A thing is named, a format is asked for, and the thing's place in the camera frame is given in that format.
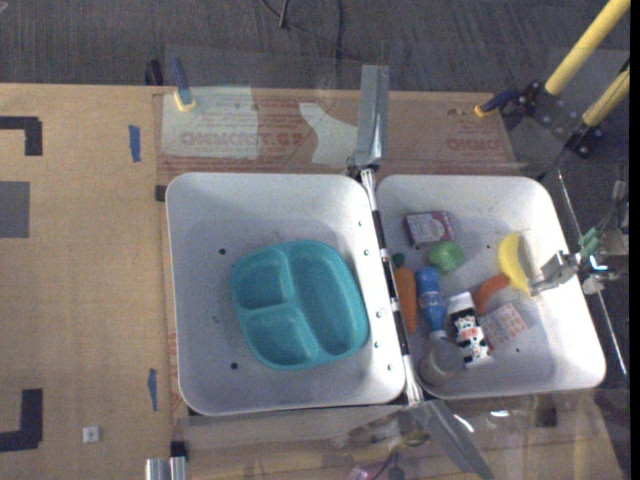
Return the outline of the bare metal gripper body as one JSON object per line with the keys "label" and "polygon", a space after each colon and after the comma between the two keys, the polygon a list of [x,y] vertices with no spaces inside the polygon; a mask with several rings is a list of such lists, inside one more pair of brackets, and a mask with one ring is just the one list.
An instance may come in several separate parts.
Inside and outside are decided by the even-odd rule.
{"label": "bare metal gripper body", "polygon": [[609,272],[627,273],[629,270],[629,235],[619,229],[603,233],[597,252],[598,264]]}

